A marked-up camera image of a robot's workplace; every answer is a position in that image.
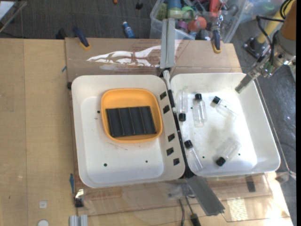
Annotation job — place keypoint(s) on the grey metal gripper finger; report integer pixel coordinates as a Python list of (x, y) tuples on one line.
[(245, 85), (242, 83)]

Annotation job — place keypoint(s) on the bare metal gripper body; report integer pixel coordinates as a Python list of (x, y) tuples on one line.
[(261, 66)]

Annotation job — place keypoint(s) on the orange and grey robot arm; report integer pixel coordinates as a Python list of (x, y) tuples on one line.
[(290, 20)]

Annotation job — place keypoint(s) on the clear plastic bottle black cap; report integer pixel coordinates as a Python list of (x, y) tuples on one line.
[(224, 108), (200, 113), (194, 158), (228, 150), (182, 102)]

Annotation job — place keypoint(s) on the white plastic tray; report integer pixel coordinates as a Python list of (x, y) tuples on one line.
[(235, 131), (122, 161)]

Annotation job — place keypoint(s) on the orange plate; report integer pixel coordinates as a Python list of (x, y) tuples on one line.
[(129, 98)]

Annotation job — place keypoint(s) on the black ribbed rectangular insert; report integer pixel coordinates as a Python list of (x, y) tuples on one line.
[(130, 121)]

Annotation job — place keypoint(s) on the blue bottle white cap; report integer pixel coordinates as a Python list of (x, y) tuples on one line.
[(128, 30)]

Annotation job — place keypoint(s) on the yellow post grey base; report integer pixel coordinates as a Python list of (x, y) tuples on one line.
[(265, 32)]

